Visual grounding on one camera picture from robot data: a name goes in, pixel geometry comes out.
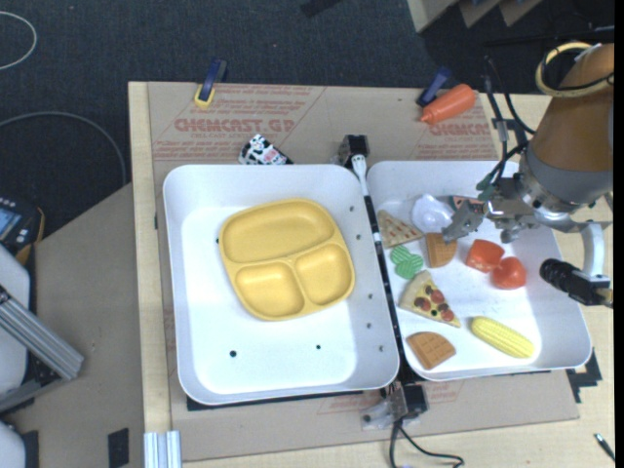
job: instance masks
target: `toy tomato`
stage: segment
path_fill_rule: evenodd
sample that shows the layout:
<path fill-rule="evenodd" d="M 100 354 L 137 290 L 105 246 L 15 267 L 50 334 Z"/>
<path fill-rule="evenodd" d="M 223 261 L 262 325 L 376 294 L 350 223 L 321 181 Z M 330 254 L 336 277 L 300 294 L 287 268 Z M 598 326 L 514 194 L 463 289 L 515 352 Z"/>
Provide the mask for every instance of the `toy tomato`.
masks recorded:
<path fill-rule="evenodd" d="M 505 254 L 502 247 L 486 241 L 485 239 L 475 239 L 468 251 L 466 265 L 482 272 L 491 272 L 500 263 L 500 259 Z"/>
<path fill-rule="evenodd" d="M 507 256 L 491 271 L 491 281 L 502 290 L 514 290 L 527 283 L 527 270 L 515 256 Z"/>

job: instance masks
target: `clear plastic object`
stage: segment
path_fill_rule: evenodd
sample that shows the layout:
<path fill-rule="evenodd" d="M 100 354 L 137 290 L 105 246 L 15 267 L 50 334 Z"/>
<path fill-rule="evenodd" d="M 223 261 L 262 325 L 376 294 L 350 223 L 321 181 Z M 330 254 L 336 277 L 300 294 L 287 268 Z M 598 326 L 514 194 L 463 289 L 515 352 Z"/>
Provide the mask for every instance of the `clear plastic object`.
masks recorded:
<path fill-rule="evenodd" d="M 411 222 L 421 232 L 442 232 L 452 223 L 452 208 L 438 201 L 431 194 L 423 194 L 416 199 L 411 209 Z"/>

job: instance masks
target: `yellow corn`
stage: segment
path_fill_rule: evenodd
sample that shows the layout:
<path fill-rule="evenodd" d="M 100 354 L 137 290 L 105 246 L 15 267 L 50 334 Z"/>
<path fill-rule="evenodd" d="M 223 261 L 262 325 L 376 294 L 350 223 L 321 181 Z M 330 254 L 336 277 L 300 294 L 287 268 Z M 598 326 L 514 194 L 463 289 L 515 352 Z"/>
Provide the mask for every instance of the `yellow corn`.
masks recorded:
<path fill-rule="evenodd" d="M 519 332 L 489 317 L 475 317 L 472 333 L 501 352 L 519 359 L 533 355 L 533 344 Z"/>

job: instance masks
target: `yellow plate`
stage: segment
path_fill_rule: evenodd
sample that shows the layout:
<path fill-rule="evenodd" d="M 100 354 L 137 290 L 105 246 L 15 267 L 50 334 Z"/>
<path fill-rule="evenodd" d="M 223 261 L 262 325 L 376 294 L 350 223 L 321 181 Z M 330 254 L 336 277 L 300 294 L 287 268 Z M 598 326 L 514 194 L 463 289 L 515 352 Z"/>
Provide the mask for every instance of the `yellow plate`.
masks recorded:
<path fill-rule="evenodd" d="M 218 237 L 227 275 L 256 317 L 280 321 L 346 298 L 355 285 L 349 250 L 330 213 L 287 199 L 229 217 Z"/>

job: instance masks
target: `pizza slice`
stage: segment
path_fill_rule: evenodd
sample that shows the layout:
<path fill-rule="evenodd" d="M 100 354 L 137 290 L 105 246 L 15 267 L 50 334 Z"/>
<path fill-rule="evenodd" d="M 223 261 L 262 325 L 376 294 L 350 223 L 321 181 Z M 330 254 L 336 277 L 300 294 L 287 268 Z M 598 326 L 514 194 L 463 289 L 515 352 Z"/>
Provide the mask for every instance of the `pizza slice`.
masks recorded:
<path fill-rule="evenodd" d="M 384 248 L 392 248 L 409 241 L 416 241 L 423 236 L 422 232 L 413 225 L 407 225 L 385 210 L 380 210 L 377 214 L 377 223 Z"/>
<path fill-rule="evenodd" d="M 418 272 L 408 283 L 399 306 L 427 319 L 461 328 L 459 319 L 450 310 L 449 302 L 428 270 Z"/>

